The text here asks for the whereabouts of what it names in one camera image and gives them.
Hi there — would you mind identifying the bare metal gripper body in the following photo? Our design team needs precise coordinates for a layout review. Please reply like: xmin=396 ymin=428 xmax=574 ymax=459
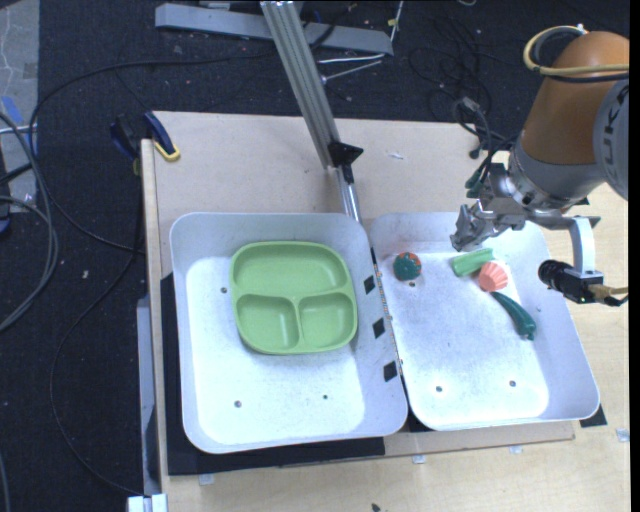
xmin=473 ymin=164 xmax=545 ymax=231

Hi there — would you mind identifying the light green celery stick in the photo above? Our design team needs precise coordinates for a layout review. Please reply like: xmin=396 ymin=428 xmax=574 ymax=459
xmin=451 ymin=247 xmax=496 ymax=278

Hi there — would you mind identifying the orange toy cupcake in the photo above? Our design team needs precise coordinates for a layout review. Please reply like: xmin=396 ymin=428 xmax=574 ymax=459
xmin=477 ymin=260 xmax=511 ymax=294

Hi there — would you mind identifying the green and orange round toy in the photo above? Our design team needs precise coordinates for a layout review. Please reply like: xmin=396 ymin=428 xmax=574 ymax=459
xmin=392 ymin=251 xmax=423 ymax=282

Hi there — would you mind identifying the dark green toy pepper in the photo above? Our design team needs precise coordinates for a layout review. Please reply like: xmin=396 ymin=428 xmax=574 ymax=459
xmin=490 ymin=291 xmax=538 ymax=342

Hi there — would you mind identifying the thin black and white rod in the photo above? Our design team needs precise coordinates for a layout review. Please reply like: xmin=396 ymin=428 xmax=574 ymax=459
xmin=368 ymin=240 xmax=405 ymax=386

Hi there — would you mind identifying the white plastic tray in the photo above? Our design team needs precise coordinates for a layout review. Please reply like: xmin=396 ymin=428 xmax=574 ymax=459
xmin=369 ymin=211 xmax=601 ymax=432
xmin=168 ymin=211 xmax=409 ymax=455

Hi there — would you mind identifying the green divided plate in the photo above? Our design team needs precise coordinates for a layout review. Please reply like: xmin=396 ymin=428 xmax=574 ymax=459
xmin=228 ymin=240 xmax=360 ymax=357

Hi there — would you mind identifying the pale wood board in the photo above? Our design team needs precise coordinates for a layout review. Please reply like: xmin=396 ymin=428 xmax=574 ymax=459
xmin=149 ymin=110 xmax=576 ymax=459

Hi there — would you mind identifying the black cylinder on white bracket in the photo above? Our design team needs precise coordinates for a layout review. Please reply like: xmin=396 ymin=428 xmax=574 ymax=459
xmin=537 ymin=214 xmax=606 ymax=304

